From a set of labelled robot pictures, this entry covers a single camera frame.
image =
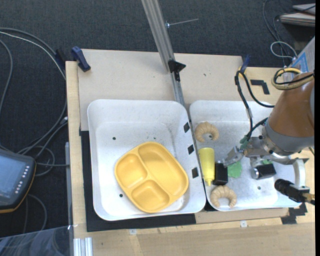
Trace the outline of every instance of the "white tray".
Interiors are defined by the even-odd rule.
[[[206,194],[193,145],[186,109],[175,101],[98,99],[88,109],[93,207],[104,220],[116,221],[152,216],[196,213],[203,209]],[[189,178],[186,193],[166,209],[146,213],[126,197],[114,167],[126,152],[144,142],[158,142],[179,161]],[[192,170],[198,176],[193,178]]]
[[[272,111],[272,108],[260,106],[254,101],[249,101],[248,104],[252,110],[254,124],[267,118]],[[198,150],[205,147],[213,148],[216,162],[225,159],[234,146],[240,146],[239,141],[250,129],[250,122],[242,101],[198,100],[190,106],[190,117],[194,129],[196,129],[199,123],[205,121],[218,128],[220,134],[218,140],[212,141],[207,138],[203,143],[199,141],[196,142]],[[252,136],[258,136],[260,134],[261,126],[254,131]],[[215,207],[210,202],[210,194],[216,186],[208,186],[205,184],[206,196],[213,208],[219,211],[238,211],[297,207],[300,205],[300,203],[292,201],[274,188],[277,179],[284,179],[295,183],[295,172],[292,165],[283,165],[274,162],[273,165],[276,170],[276,175],[260,180],[251,177],[249,158],[242,158],[241,165],[242,173],[240,177],[228,177],[227,186],[237,194],[237,203],[233,208],[229,207],[229,200],[226,198],[221,198],[219,200],[220,207]]]

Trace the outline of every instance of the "screen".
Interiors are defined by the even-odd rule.
[[[26,163],[0,155],[0,196],[9,198],[17,187]]]

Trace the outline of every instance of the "white cable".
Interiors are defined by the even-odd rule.
[[[280,45],[280,44],[284,44],[284,45],[288,46],[288,47],[294,52],[295,57],[296,57],[296,58],[298,57],[295,49],[294,49],[290,44],[288,44],[288,43],[286,43],[286,42],[282,42],[282,41],[275,41],[275,42],[273,42],[273,43],[270,45],[270,50],[271,50],[271,52],[272,52],[272,54],[273,54],[274,56],[277,56],[277,57],[280,57],[280,58],[290,58],[290,59],[293,59],[293,58],[294,58],[294,57],[292,57],[292,56],[285,56],[285,55],[278,55],[278,54],[276,54],[276,53],[274,52],[274,50],[273,50],[273,46],[274,46],[275,44],[279,44],[279,45]]]
[[[44,51],[49,55],[49,57],[53,60],[54,64],[58,67],[58,69],[59,69],[60,73],[62,74],[63,78],[66,79],[66,76],[65,76],[64,72],[63,72],[63,71],[61,70],[61,68],[59,67],[59,64],[57,63],[57,61],[55,60],[55,58],[52,57],[52,55],[51,55],[45,48],[43,48],[41,45],[39,45],[39,44],[37,44],[37,43],[35,43],[35,42],[33,42],[33,41],[30,41],[30,40],[28,40],[28,39],[25,39],[25,38],[23,38],[23,37],[19,37],[19,36],[16,36],[16,35],[12,35],[12,34],[9,34],[9,33],[6,33],[6,32],[0,31],[0,34],[6,35],[6,36],[9,36],[9,37],[12,37],[12,38],[21,39],[21,40],[23,40],[23,41],[27,41],[27,42],[35,45],[35,46],[40,47],[42,50],[44,50]]]

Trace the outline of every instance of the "yellow plate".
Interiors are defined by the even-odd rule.
[[[115,164],[114,174],[128,198],[146,213],[168,207],[189,185],[180,163],[157,142],[145,142],[127,152]]]

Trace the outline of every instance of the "black floor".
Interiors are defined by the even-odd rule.
[[[250,55],[249,66],[256,67],[289,64],[288,60],[284,61],[270,51],[270,44],[275,39],[264,23],[263,0],[159,2],[168,23],[198,19],[169,28],[175,53]],[[292,5],[308,3],[315,1],[267,0],[265,17],[272,23],[277,15],[293,11]],[[284,26],[278,21],[275,25],[281,40],[292,46],[306,44],[315,35],[314,28]],[[139,0],[1,0],[0,27],[31,33],[54,50],[61,48],[69,60],[72,60],[70,51],[74,46],[157,51]],[[10,33],[25,37],[20,33]],[[66,100],[66,85],[57,67],[42,49],[3,34],[0,34],[0,40],[13,56],[12,78],[0,115],[0,145],[19,152],[55,124]],[[9,71],[10,59],[0,44],[0,98]],[[56,164],[65,163],[67,141],[65,126],[47,145],[54,153]],[[35,148],[28,154],[35,156],[39,150]],[[49,159],[52,158],[45,151],[38,161],[47,163]],[[65,170],[65,167],[54,167],[47,175],[36,177],[31,187],[30,193],[37,196],[47,209],[45,229],[68,225]],[[44,171],[42,167],[38,168],[38,173]],[[0,214],[0,237],[21,234],[24,229],[26,232],[40,230],[44,217],[42,206],[29,197],[26,226],[26,203],[23,202],[15,212]]]

